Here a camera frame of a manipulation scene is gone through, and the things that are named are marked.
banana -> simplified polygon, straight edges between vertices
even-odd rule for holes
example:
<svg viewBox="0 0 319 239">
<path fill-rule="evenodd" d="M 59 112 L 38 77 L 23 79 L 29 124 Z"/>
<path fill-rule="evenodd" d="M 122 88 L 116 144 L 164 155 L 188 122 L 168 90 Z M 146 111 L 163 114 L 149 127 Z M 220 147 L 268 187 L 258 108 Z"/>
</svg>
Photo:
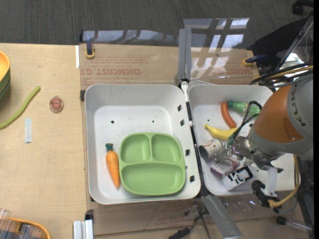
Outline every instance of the banana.
<svg viewBox="0 0 319 239">
<path fill-rule="evenodd" d="M 217 138 L 217 139 L 220 139 L 220 140 L 227 140 L 228 137 L 230 137 L 231 134 L 237 130 L 237 127 L 231 128 L 229 130 L 221 130 L 219 128 L 215 128 L 215 127 L 209 126 L 207 124 L 205 124 L 205 128 L 210 132 L 210 134 L 214 138 Z"/>
</svg>

gray floor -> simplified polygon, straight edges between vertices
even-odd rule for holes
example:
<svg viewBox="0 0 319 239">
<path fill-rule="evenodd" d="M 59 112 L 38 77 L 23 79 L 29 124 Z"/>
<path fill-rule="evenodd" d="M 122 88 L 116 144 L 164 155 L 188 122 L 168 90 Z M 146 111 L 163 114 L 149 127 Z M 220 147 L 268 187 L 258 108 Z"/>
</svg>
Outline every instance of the gray floor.
<svg viewBox="0 0 319 239">
<path fill-rule="evenodd" d="M 153 30 L 176 34 L 192 18 L 249 18 L 244 48 L 307 17 L 296 0 L 0 0 L 0 42 L 79 43 L 81 30 Z"/>
</svg>

green plate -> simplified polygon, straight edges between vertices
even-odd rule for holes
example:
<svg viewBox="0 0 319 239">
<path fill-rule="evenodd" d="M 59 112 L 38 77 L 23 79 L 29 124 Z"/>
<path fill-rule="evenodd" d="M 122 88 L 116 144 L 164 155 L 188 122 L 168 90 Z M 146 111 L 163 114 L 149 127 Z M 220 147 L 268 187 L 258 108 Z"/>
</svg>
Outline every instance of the green plate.
<svg viewBox="0 0 319 239">
<path fill-rule="evenodd" d="M 179 142 L 164 133 L 134 133 L 120 145 L 120 177 L 124 188 L 137 195 L 162 196 L 185 184 L 184 156 Z"/>
</svg>

wooden table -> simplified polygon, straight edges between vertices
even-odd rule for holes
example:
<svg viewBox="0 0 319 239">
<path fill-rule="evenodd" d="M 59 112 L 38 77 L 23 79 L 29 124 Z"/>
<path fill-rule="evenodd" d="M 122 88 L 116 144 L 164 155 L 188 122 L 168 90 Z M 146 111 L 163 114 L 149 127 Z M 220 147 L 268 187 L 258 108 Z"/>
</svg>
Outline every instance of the wooden table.
<svg viewBox="0 0 319 239">
<path fill-rule="evenodd" d="M 11 61 L 10 88 L 0 100 L 0 122 L 21 106 L 36 87 L 41 90 L 24 113 L 0 129 L 0 208 L 15 218 L 44 225 L 52 239 L 72 238 L 72 224 L 87 211 L 85 158 L 80 100 L 80 73 L 75 46 L 0 43 Z M 58 95 L 60 113 L 49 109 Z M 32 119 L 32 142 L 24 143 L 24 121 Z M 299 207 L 294 217 L 303 219 Z M 238 221 L 245 238 L 307 238 L 306 234 L 277 226 L 274 218 Z M 222 238 L 208 224 L 213 238 Z M 177 228 L 107 235 L 98 238 L 168 238 Z M 198 223 L 188 238 L 206 238 Z"/>
</svg>

orange sausage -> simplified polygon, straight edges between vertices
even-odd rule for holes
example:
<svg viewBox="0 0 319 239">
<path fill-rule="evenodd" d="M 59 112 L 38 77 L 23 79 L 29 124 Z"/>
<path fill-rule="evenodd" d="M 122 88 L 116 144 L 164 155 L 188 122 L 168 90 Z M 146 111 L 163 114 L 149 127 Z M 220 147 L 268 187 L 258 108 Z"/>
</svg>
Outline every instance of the orange sausage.
<svg viewBox="0 0 319 239">
<path fill-rule="evenodd" d="M 220 108 L 221 108 L 221 114 L 223 115 L 223 118 L 224 118 L 225 122 L 227 123 L 227 125 L 230 128 L 237 127 L 236 122 L 232 119 L 232 117 L 229 114 L 227 102 L 222 102 L 220 104 Z"/>
<path fill-rule="evenodd" d="M 115 187 L 118 188 L 120 186 L 119 157 L 117 153 L 113 151 L 113 144 L 107 143 L 105 146 L 108 150 L 108 153 L 106 154 L 106 164 Z"/>
</svg>

